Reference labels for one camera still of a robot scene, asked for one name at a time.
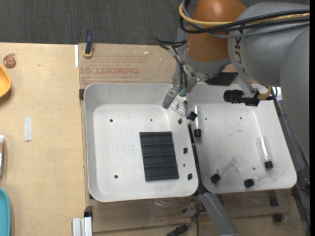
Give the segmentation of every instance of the white tray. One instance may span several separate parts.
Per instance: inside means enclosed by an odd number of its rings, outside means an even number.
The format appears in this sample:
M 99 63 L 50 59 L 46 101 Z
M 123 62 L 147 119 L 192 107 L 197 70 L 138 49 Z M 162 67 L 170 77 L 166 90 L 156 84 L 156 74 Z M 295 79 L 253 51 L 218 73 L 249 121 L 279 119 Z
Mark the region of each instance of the white tray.
M 254 87 L 266 91 L 261 85 Z M 202 136 L 194 140 L 204 186 L 217 194 L 291 188 L 296 183 L 296 171 L 273 101 L 260 101 L 257 107 L 225 102 L 224 92 L 233 89 L 241 90 L 238 85 L 218 87 L 199 83 L 188 96 L 188 104 L 199 105 L 203 114 Z M 277 179 L 246 188 L 244 180 L 265 172 L 256 146 L 260 136 L 268 139 Z M 232 157 L 240 162 L 238 170 L 225 181 L 222 178 L 213 184 L 210 177 Z
M 169 84 L 92 84 L 85 89 L 88 184 L 96 200 L 183 197 L 197 190 L 186 119 L 179 125 L 180 116 L 161 106 L 169 88 Z M 139 132 L 164 131 L 172 132 L 179 179 L 146 181 Z

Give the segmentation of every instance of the dark gray carpet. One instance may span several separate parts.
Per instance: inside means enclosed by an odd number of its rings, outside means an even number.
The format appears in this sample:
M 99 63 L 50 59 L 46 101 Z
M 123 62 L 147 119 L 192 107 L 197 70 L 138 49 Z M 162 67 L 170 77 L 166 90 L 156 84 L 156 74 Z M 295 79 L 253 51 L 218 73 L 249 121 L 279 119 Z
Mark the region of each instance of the dark gray carpet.
M 310 4 L 310 0 L 239 0 Z M 156 44 L 176 40 L 181 0 L 0 0 L 0 42 Z

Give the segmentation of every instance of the wooden table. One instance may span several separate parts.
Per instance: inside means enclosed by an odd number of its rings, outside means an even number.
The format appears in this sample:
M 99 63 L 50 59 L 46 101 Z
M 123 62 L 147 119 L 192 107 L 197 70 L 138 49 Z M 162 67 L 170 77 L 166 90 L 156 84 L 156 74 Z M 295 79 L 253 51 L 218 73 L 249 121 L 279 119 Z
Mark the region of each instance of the wooden table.
M 6 69 L 12 88 L 0 99 L 0 134 L 5 136 L 0 187 L 10 199 L 11 236 L 70 236 L 72 218 L 82 217 L 86 208 L 74 45 L 0 43 L 0 59 L 10 53 L 15 53 L 17 64 Z M 25 117 L 31 117 L 28 142 L 24 141 Z M 287 193 L 291 213 L 299 216 L 289 190 Z M 274 225 L 270 215 L 233 221 L 241 235 L 297 235 Z M 174 228 L 98 235 L 166 235 Z M 201 222 L 200 232 L 218 235 L 211 222 Z M 196 235 L 195 224 L 186 235 Z

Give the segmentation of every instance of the orange bowl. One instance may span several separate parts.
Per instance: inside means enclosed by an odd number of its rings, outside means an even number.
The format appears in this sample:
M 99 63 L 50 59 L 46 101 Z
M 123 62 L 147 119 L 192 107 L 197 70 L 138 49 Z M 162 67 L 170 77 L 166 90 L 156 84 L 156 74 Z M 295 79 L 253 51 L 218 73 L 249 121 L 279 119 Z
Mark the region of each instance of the orange bowl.
M 5 96 L 11 88 L 11 79 L 0 63 L 0 98 Z

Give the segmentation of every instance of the brown round object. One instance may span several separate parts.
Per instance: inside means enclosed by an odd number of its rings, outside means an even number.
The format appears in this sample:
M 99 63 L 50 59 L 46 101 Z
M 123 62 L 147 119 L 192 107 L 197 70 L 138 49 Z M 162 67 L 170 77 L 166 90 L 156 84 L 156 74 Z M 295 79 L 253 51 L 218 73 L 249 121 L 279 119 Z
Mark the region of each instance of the brown round object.
M 237 0 L 200 0 L 191 18 L 207 22 L 229 22 L 234 21 L 245 9 L 245 5 Z M 190 34 L 187 39 L 187 53 L 197 62 L 226 59 L 228 58 L 227 39 L 207 33 Z
M 15 66 L 15 58 L 14 57 L 7 57 L 4 60 L 4 65 L 8 68 L 14 67 Z

